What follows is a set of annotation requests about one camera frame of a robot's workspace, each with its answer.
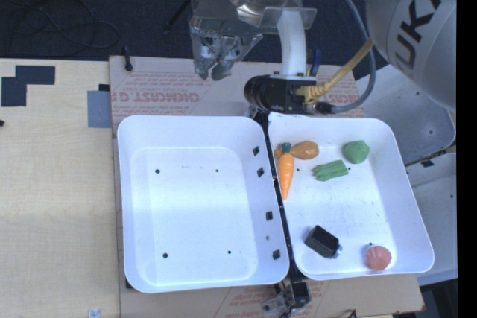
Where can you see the green toy beans bundle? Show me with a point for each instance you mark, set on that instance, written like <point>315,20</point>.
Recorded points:
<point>331,170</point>

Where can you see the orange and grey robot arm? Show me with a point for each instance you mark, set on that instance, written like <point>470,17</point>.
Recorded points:
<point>410,30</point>

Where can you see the white plastic tray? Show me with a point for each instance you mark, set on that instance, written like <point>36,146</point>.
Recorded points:
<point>346,212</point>
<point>194,205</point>

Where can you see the thin black rod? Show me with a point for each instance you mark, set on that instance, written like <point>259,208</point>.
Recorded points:
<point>282,214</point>

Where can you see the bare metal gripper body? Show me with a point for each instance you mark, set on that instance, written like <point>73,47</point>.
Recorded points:
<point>212,7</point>

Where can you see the orange toy drumstick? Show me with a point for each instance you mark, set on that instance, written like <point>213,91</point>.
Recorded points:
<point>306,150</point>

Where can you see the pink ribbed round toy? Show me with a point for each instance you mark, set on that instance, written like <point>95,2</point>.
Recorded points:
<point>378,257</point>

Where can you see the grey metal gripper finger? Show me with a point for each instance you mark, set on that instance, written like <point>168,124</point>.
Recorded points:
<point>227,59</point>
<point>204,56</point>

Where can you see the black cylinder on white bracket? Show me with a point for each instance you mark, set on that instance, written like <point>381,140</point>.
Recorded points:
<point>275,91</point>

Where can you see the orange toy carrot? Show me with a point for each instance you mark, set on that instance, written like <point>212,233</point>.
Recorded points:
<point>286,171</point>

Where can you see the green toy pepper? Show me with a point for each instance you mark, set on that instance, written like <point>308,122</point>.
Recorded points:
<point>356,152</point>

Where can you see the brown cardboard board red print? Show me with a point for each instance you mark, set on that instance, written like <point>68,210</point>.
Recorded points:
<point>167,93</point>

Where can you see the small black box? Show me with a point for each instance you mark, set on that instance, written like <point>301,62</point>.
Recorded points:
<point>321,241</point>

